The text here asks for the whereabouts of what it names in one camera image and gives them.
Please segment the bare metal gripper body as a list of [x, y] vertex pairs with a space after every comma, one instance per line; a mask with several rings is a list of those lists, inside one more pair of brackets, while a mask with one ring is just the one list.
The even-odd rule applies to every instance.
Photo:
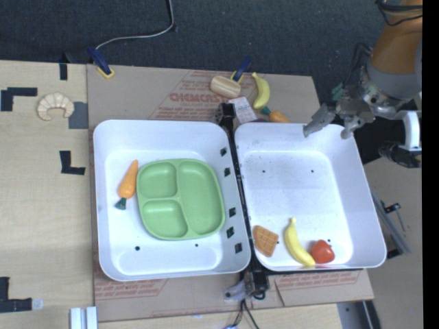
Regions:
[[334, 94], [337, 114], [347, 121], [357, 117], [371, 122], [375, 117], [392, 118], [400, 108], [400, 101], [381, 92], [375, 87], [342, 87]]

